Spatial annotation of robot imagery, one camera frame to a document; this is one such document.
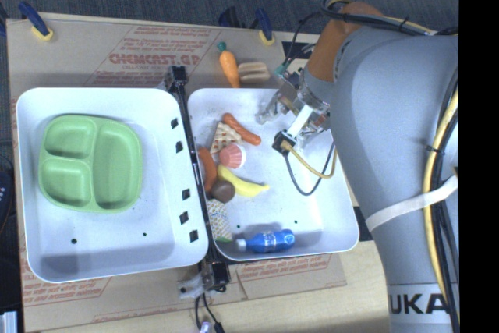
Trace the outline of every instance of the toy banana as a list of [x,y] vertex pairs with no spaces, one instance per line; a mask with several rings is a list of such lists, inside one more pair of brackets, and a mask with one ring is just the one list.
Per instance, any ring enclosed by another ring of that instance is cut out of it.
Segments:
[[235,193],[244,197],[255,197],[262,190],[269,190],[269,185],[259,185],[257,183],[247,182],[235,176],[227,167],[219,164],[217,167],[218,178],[227,180],[235,187]]

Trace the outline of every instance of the cardboard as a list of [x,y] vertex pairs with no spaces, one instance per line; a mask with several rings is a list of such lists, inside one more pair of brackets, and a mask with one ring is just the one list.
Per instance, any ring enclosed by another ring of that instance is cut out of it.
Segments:
[[[41,13],[54,37],[41,41],[27,20],[9,20],[9,79],[13,146],[16,153],[16,101],[33,87],[156,87],[170,65],[187,68],[188,94],[200,87],[229,87],[218,65],[219,41],[227,41],[238,62],[265,62],[269,70],[284,59],[280,41],[263,44],[255,30],[192,27]],[[276,33],[276,38],[286,34]],[[310,43],[316,38],[310,36]],[[259,87],[277,88],[272,76]],[[16,198],[22,265],[24,327],[27,332],[166,314],[193,308],[180,299],[178,282],[196,266],[65,284],[38,279],[27,263],[19,168]],[[227,292],[213,304],[280,296],[346,285],[339,255],[266,260],[230,266]]]

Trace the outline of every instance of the blue bottle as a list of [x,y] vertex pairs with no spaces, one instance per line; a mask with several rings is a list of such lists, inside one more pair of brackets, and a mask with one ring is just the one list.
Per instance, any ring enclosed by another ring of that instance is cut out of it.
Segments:
[[262,232],[251,239],[237,239],[235,241],[241,252],[252,250],[255,253],[274,253],[287,250],[295,244],[295,235],[290,229],[280,232]]

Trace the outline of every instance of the black hole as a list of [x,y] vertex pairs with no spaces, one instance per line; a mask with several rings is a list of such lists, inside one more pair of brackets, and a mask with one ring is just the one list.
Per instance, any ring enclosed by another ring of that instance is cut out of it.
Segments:
[[190,233],[190,242],[195,242],[196,240],[199,239],[199,236],[197,234],[197,230],[193,230],[191,233]]
[[188,220],[189,220],[189,213],[187,211],[182,212],[180,214],[180,224],[184,225]]

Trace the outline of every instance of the green tray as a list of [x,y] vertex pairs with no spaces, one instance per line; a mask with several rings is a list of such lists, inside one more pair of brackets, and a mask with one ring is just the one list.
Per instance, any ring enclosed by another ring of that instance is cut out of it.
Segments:
[[118,212],[142,186],[142,147],[126,124],[89,115],[61,115],[44,131],[38,165],[42,193],[77,211]]

